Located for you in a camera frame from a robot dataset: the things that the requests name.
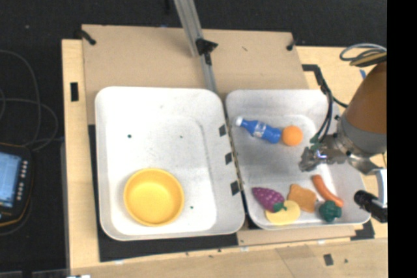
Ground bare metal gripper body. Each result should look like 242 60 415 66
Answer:
317 133 384 176

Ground orange ball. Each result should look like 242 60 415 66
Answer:
281 124 305 147

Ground orange sausage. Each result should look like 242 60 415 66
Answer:
311 174 345 208

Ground white plastic tray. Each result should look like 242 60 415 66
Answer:
224 89 373 232
94 85 246 242

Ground brown toast slice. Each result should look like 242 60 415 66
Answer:
286 184 318 214

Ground green broccoli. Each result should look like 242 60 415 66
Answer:
317 200 343 223

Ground purple grapes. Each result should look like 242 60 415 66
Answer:
251 186 285 214

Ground yellow fruit slice green stem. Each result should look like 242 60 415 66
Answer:
264 199 302 226

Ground blue plastic bottle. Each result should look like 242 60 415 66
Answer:
235 115 282 145

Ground yellow bowl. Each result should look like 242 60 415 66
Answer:
122 167 186 228

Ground brown cardboard board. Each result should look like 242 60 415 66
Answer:
80 23 364 247

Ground black cylinder on white bracket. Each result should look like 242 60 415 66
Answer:
353 167 388 224

